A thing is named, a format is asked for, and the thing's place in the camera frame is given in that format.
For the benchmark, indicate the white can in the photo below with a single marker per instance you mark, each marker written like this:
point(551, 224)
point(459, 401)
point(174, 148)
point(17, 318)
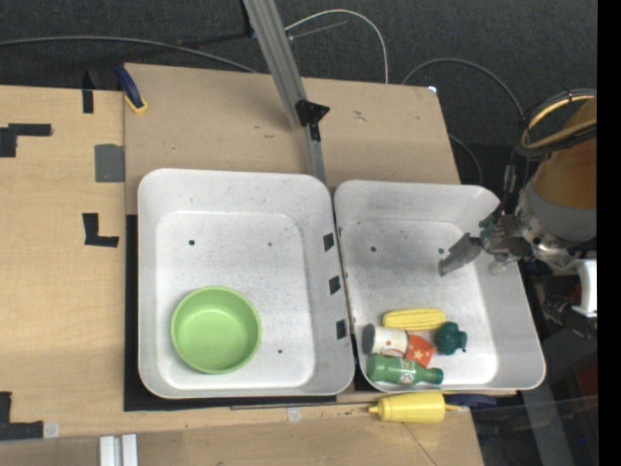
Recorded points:
point(390, 341)

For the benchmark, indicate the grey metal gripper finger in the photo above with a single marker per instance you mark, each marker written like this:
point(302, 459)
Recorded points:
point(461, 255)
point(500, 264)

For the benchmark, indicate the green bottle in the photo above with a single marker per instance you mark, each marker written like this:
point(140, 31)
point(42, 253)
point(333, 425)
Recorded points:
point(395, 369)

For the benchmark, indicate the green bowl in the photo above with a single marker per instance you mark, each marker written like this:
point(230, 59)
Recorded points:
point(216, 330)

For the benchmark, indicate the orange packet with star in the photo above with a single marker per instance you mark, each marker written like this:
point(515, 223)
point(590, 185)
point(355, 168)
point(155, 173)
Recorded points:
point(421, 352)

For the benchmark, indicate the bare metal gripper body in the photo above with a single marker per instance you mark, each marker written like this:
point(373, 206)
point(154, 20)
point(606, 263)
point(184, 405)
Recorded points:
point(509, 241)

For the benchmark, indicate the dark green broccoli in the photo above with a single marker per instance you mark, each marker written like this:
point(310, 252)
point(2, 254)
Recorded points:
point(450, 339)

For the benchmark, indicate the brown flat board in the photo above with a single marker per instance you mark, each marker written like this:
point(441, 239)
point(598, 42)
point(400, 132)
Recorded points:
point(218, 124)

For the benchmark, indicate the white plastic tray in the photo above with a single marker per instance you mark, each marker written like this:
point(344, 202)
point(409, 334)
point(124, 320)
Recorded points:
point(412, 270)
point(233, 260)

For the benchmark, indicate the yellow corn cob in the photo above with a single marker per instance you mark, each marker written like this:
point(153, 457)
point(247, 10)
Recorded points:
point(413, 319)

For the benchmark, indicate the black cylinder on white bracket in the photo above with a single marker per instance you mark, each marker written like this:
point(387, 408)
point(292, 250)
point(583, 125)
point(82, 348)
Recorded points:
point(588, 284)

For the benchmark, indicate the yellow squeeze bottle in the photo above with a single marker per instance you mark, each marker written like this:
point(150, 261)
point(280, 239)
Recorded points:
point(412, 407)

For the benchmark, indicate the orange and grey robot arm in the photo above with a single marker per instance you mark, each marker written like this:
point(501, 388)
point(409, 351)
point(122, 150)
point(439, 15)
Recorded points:
point(565, 177)

